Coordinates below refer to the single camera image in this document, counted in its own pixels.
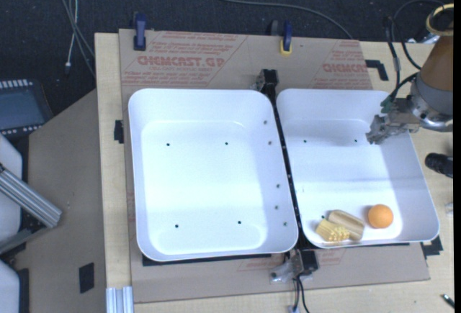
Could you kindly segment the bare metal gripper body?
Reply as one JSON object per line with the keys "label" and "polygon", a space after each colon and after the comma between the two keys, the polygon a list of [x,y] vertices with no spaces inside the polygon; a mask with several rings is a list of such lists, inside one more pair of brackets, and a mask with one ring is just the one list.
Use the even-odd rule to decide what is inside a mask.
{"label": "bare metal gripper body", "polygon": [[452,116],[438,112],[416,97],[397,98],[390,105],[385,124],[391,132],[417,132],[420,128],[435,132],[452,132]]}

